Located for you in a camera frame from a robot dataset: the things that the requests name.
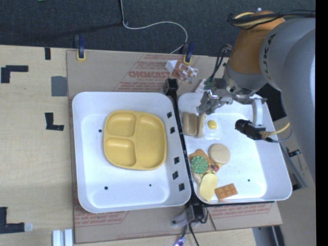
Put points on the thin black rod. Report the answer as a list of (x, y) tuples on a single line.
[(182, 137)]

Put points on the white plastic tray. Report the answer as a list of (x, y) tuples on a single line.
[(128, 188), (251, 168)]

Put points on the yellow divided plate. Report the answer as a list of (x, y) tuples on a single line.
[(135, 140)]

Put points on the black cylinder on white bracket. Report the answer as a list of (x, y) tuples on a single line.
[(249, 129)]

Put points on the pale yellow oval slice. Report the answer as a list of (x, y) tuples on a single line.
[(208, 187)]

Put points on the orange waffle biscuit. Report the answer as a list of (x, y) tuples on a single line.
[(226, 191)]

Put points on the white and yellow fried egg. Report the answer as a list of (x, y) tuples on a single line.
[(212, 128)]

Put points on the round tan biscuit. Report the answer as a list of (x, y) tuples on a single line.
[(219, 153)]

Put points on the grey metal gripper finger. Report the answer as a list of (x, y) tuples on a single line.
[(202, 104), (213, 107)]

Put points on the tan bread roll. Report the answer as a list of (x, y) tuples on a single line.
[(189, 123)]

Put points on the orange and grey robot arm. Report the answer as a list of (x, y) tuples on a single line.
[(289, 68)]

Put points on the tan bread slice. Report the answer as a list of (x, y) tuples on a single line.
[(201, 127)]

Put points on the orange pizza slice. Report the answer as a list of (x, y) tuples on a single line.
[(198, 153)]

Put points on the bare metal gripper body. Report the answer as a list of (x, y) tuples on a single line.
[(225, 93)]

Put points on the white and orange carton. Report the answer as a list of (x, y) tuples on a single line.
[(183, 70)]

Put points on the brown cardboard board red print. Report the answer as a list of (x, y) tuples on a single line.
[(102, 70)]

